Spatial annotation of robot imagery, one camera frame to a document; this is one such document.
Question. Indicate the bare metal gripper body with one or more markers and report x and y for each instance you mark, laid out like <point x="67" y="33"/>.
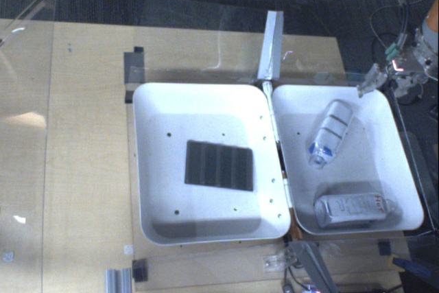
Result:
<point x="427" y="60"/>

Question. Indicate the white plastic tray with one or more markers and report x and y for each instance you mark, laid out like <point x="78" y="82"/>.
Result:
<point x="164" y="161"/>
<point x="374" y="164"/>

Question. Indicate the black ribbed rectangular block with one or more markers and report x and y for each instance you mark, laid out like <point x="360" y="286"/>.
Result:
<point x="219" y="166"/>

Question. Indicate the clear bottle with red print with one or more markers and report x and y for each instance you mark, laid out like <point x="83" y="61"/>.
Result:
<point x="350" y="209"/>

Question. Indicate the clear bottle with blue label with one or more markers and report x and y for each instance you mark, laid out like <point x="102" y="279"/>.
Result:
<point x="331" y="132"/>

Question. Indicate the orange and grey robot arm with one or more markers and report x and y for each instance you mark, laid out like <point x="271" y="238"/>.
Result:
<point x="433" y="19"/>

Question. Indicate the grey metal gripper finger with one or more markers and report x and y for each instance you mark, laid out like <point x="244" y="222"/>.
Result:
<point x="371" y="80"/>
<point x="408" y="81"/>

